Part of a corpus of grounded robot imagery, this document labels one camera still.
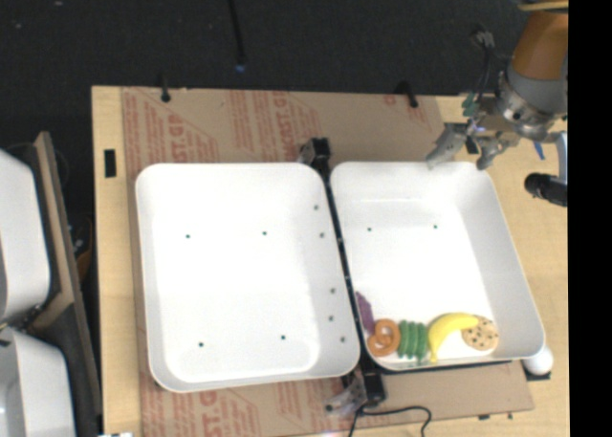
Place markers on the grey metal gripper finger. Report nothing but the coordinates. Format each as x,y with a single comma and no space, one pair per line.
448,143
488,153

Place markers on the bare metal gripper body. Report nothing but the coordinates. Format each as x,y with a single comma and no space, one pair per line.
518,119

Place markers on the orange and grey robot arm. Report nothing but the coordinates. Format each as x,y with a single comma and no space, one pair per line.
542,48

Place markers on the white plastic tray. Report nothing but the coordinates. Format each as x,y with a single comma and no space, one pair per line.
239,277
421,258

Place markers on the thin black rod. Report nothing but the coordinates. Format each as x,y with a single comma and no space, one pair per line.
342,244

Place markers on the brown cardboard board, red print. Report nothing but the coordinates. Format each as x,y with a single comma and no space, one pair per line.
268,124

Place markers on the chocolate chip biscuit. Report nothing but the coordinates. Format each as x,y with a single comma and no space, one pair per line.
482,335

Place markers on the yellow banana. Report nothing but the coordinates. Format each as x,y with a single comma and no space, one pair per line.
442,330

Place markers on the green pea pod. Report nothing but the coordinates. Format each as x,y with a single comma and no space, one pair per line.
412,342

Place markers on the orange pretzel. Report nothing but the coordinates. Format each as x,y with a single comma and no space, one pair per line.
389,349

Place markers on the white rounded object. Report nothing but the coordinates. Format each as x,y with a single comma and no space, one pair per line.
539,361

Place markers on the black cylinder on white bracket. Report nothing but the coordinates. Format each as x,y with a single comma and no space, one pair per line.
550,189

